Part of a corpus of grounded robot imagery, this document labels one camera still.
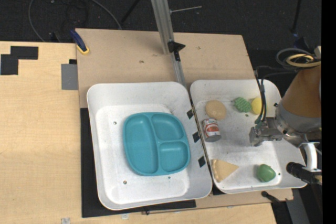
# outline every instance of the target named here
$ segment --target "gray metal device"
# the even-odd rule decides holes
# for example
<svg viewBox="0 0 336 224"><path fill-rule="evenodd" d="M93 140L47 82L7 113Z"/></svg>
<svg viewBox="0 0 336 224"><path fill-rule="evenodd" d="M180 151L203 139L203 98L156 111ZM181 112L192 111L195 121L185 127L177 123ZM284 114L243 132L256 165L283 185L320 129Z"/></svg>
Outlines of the gray metal device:
<svg viewBox="0 0 336 224"><path fill-rule="evenodd" d="M155 14L156 24L158 26L157 28L161 37L163 53L165 55L171 54L176 80L178 83L186 87L184 73L181 66L181 60L178 53L178 51L181 50L183 47L175 46L175 49L173 49L172 46L169 46L169 44L171 45L175 42L168 0L151 0L151 2Z"/></svg>

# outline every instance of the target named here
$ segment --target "black mat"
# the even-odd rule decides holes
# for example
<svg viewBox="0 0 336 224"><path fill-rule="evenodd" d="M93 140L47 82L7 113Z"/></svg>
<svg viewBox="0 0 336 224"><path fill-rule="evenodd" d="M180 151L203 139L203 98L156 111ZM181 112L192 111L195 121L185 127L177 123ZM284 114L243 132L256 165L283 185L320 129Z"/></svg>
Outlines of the black mat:
<svg viewBox="0 0 336 224"><path fill-rule="evenodd" d="M104 207L97 193L96 169L95 160L93 157L91 127L88 109L80 110L81 119L81 191L82 191L82 217L98 217L117 215L131 212L145 212L149 214L150 211L168 210L168 209L182 209L195 208L195 200L170 202L159 205L151 205L145 207L132 208L127 210L109 210Z"/></svg>

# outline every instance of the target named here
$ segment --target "blue and yellow object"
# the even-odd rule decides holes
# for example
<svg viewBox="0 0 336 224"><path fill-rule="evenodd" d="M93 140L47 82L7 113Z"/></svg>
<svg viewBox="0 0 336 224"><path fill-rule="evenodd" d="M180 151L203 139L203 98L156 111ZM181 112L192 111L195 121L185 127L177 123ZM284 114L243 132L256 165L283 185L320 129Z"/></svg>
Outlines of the blue and yellow object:
<svg viewBox="0 0 336 224"><path fill-rule="evenodd" d="M80 35L75 30L70 30L70 36L77 44L77 49L81 54L88 54L90 49L85 45L84 41L80 37Z"/></svg>

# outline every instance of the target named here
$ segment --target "gray tape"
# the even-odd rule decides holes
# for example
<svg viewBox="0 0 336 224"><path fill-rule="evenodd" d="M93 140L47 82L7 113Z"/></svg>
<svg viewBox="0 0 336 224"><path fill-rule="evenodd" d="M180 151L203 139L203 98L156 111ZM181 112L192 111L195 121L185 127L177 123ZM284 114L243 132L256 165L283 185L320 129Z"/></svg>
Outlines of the gray tape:
<svg viewBox="0 0 336 224"><path fill-rule="evenodd" d="M77 65L61 65L62 90L78 90Z"/></svg>

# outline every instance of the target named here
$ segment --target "white tray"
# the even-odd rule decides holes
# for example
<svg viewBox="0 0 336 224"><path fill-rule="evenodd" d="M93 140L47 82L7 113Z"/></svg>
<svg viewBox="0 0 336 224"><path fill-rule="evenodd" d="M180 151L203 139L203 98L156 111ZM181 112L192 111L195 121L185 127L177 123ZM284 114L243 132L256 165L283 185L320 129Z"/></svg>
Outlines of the white tray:
<svg viewBox="0 0 336 224"><path fill-rule="evenodd" d="M270 81L264 81L267 101L267 116L275 116L274 104L281 99L277 87ZM216 142L204 142L208 159L221 159L238 165L239 168L216 187L224 193L242 193L255 190L276 188L300 188L306 183L293 177L286 171L289 162L304 165L299 149L287 141L263 142L259 147L250 146L249 132L255 126L257 115L241 113L233 106L233 100L243 97L252 100L259 97L256 80L198 80L191 85L191 97L195 106L199 125L209 118L205 113L205 105L210 100L219 100L227 109L226 118L218 121L222 138ZM256 168L260 164L271 166L277 176L267 183L256 177Z"/></svg>
<svg viewBox="0 0 336 224"><path fill-rule="evenodd" d="M208 166L200 167L204 156L187 90L176 82L114 83L93 85L87 93L91 122L98 196L112 210L206 197L212 189ZM141 176L128 165L123 148L125 119L140 112L165 112L184 126L190 146L186 169L171 175Z"/></svg>

